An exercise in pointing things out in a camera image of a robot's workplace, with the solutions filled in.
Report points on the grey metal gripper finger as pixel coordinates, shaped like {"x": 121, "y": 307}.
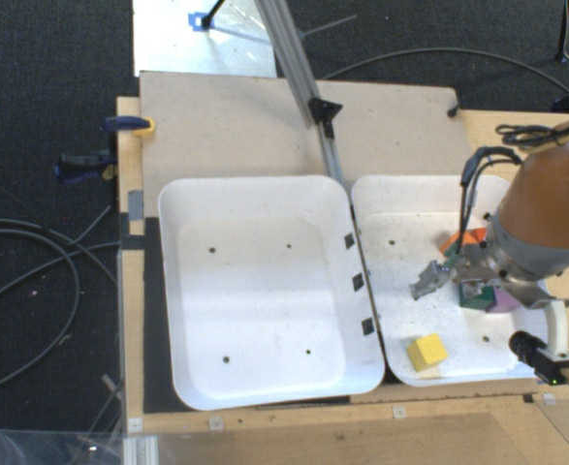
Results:
{"x": 428, "y": 280}
{"x": 470, "y": 290}

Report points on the green cube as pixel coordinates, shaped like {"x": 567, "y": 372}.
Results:
{"x": 475, "y": 303}

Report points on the thin black rod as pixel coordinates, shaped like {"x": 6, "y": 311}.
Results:
{"x": 369, "y": 284}

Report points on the pale flat board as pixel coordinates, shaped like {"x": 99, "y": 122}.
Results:
{"x": 245, "y": 129}

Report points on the purple cube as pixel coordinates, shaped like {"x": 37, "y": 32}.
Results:
{"x": 504, "y": 303}

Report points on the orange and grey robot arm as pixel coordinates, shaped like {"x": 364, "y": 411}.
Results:
{"x": 546, "y": 196}

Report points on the orange cube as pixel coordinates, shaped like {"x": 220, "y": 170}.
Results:
{"x": 465, "y": 238}

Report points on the white plastic tray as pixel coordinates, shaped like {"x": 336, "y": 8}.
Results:
{"x": 260, "y": 298}
{"x": 410, "y": 259}

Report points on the black cylinder on white bracket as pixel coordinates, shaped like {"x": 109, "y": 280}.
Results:
{"x": 538, "y": 354}

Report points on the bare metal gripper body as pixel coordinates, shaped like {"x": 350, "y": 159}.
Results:
{"x": 480, "y": 264}

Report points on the yellow cube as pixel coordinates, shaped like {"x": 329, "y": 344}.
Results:
{"x": 427, "y": 352}

